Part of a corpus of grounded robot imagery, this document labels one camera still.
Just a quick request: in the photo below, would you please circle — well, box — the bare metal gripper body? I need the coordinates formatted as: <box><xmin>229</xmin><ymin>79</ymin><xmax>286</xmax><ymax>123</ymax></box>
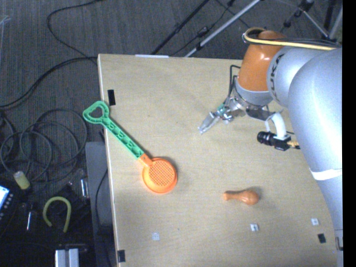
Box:
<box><xmin>217</xmin><ymin>97</ymin><xmax>249</xmax><ymax>123</ymax></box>

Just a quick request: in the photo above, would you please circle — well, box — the pale wood board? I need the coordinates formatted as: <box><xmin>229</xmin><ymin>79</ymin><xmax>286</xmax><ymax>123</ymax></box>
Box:
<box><xmin>97</xmin><ymin>53</ymin><xmax>339</xmax><ymax>267</ymax></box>

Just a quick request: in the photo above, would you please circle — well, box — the orange toy chicken drumstick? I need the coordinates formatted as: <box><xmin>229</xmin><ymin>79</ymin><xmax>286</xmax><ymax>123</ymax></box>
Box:
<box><xmin>222</xmin><ymin>189</ymin><xmax>260</xmax><ymax>206</ymax></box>

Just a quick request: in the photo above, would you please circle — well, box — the black cylinder on white bracket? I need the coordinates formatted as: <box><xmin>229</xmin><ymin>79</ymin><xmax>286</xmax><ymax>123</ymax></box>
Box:
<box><xmin>256</xmin><ymin>111</ymin><xmax>291</xmax><ymax>152</ymax></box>

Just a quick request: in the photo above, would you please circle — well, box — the green-handled orange toy sieve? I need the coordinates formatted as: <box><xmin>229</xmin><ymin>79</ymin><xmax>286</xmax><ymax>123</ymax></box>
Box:
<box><xmin>82</xmin><ymin>100</ymin><xmax>179</xmax><ymax>195</ymax></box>

